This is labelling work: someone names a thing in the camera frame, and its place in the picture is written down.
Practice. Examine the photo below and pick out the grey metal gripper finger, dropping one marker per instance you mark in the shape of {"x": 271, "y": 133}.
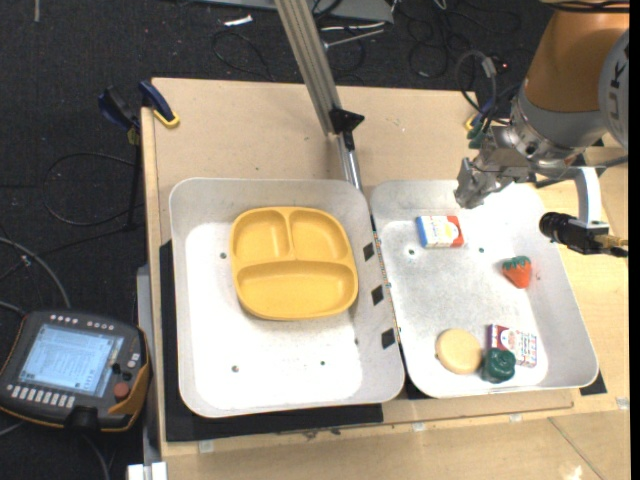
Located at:
{"x": 465, "y": 185}
{"x": 486, "y": 187}

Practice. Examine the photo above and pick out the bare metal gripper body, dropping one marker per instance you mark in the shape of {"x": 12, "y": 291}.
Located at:
{"x": 520, "y": 158}

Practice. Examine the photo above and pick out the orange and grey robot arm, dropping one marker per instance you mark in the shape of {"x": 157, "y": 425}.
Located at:
{"x": 570, "y": 63}

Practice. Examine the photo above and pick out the blue white and red carton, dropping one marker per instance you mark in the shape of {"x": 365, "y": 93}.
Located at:
{"x": 439, "y": 231}

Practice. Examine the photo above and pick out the orange toy strawberry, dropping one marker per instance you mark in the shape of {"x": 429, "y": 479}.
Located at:
{"x": 518, "y": 273}

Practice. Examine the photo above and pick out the white plastic tray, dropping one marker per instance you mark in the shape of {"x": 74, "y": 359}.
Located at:
{"x": 450, "y": 293}
{"x": 280, "y": 358}

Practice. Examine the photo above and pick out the beige round biscuit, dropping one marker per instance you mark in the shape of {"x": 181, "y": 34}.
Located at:
{"x": 457, "y": 350}

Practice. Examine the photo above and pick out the green toy pepper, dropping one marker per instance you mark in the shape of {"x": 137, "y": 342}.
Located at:
{"x": 498, "y": 366}

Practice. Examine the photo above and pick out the yellow divided plate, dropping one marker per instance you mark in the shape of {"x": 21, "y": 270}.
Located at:
{"x": 295, "y": 278}

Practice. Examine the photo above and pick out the pale wood board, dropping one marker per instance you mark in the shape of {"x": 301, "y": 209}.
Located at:
{"x": 250, "y": 138}

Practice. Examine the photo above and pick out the black cylinder on white bracket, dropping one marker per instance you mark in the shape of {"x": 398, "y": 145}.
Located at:
{"x": 570, "y": 230}

